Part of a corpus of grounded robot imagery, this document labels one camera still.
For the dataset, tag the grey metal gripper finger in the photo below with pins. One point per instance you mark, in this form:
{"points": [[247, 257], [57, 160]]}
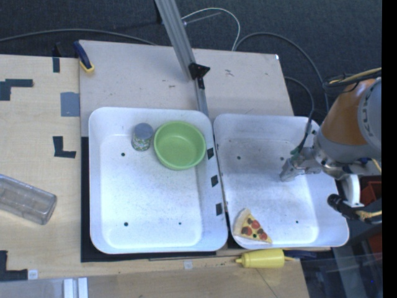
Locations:
{"points": [[286, 170], [297, 174]]}

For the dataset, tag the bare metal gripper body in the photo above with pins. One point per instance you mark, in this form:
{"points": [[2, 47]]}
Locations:
{"points": [[310, 161]]}

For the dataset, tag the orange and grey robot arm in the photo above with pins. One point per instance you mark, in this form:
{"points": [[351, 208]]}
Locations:
{"points": [[347, 120]]}

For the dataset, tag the white plastic tray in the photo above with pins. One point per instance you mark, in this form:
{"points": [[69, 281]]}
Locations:
{"points": [[279, 203], [149, 197]]}

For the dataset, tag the toy pizza slice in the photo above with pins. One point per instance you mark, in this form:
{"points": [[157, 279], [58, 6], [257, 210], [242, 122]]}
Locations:
{"points": [[249, 227]]}

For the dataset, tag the yellow squeeze bottle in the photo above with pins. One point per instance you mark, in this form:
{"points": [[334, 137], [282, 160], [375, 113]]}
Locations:
{"points": [[263, 258]]}

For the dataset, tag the green bowl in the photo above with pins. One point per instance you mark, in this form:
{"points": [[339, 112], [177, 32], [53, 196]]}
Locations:
{"points": [[180, 144]]}

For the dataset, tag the small green patterned can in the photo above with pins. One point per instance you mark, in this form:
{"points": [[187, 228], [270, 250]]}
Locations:
{"points": [[142, 137]]}

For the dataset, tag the pale wood board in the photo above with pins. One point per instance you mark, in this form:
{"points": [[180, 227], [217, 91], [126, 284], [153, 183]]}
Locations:
{"points": [[139, 79]]}

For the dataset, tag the clear plastic bottle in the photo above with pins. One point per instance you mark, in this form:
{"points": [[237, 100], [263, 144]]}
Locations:
{"points": [[24, 199]]}

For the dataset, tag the black cylinder on white bracket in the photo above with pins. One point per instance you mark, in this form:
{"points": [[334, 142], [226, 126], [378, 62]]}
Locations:
{"points": [[352, 188]]}

